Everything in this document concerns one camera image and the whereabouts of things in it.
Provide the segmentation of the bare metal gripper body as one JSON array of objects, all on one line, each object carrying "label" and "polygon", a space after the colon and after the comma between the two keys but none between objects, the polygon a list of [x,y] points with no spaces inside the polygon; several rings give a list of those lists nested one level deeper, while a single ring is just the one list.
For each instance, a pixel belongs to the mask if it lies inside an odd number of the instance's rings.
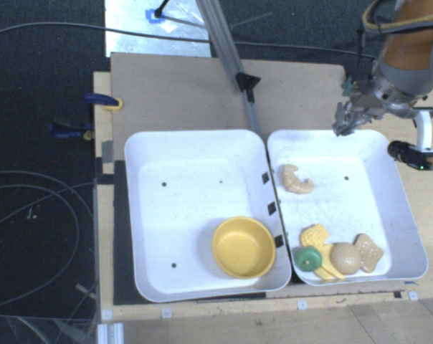
[{"label": "bare metal gripper body", "polygon": [[349,92],[348,112],[381,119],[385,114],[398,118],[413,118],[419,95],[407,94],[385,79],[354,82]]}]

